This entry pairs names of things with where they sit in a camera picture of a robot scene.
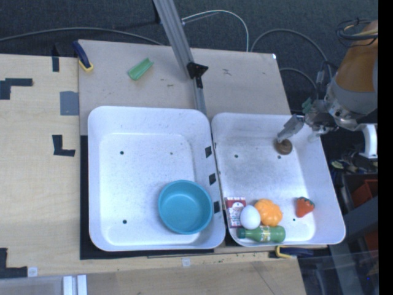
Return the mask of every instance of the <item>blue bowl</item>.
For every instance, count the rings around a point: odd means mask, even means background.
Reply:
[[[206,228],[213,216],[209,194],[199,184],[177,180],[167,184],[158,198],[164,224],[179,234],[195,234]]]

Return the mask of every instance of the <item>strawberry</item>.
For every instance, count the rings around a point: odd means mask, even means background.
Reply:
[[[310,213],[314,210],[315,204],[310,199],[300,197],[296,200],[297,208],[296,208],[296,216],[298,218],[304,217],[307,213]]]

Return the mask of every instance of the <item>egg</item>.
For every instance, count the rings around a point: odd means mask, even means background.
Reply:
[[[245,229],[256,229],[260,225],[260,214],[252,205],[246,205],[240,213],[240,224]]]

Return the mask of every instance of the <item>toy bottle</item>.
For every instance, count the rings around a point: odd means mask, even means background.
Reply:
[[[259,226],[256,229],[239,228],[238,238],[250,238],[256,242],[275,242],[281,243],[285,239],[285,229],[283,226]]]

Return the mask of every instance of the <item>white plastic container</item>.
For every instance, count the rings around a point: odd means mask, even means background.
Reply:
[[[88,117],[89,231],[105,251],[210,249],[225,237],[207,117],[193,109],[102,106]],[[199,233],[170,231],[158,214],[168,183],[200,184],[219,211]]]
[[[290,138],[293,151],[280,155],[274,149],[277,134],[290,116],[221,113],[212,120],[217,168],[223,198],[245,197],[278,204],[286,230],[280,245],[331,245],[345,237],[345,225],[320,139],[308,142],[311,129],[304,126]],[[315,203],[313,212],[296,217],[296,199]],[[233,239],[243,246],[267,246],[248,238]]]

